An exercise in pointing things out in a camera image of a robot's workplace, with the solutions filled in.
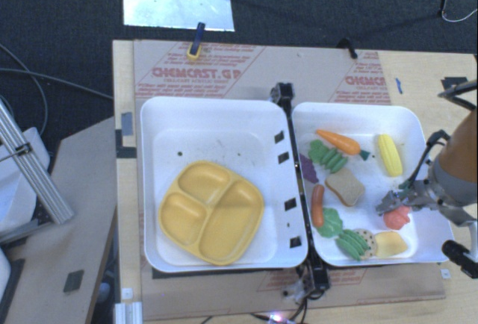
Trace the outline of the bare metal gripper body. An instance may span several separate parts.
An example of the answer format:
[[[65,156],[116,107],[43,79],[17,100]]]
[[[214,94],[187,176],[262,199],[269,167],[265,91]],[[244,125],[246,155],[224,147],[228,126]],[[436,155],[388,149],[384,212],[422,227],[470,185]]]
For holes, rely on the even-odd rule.
[[[414,210],[429,208],[439,212],[456,226],[469,225],[469,183],[446,181],[439,184],[434,180],[405,181],[400,185],[400,198],[404,205]]]

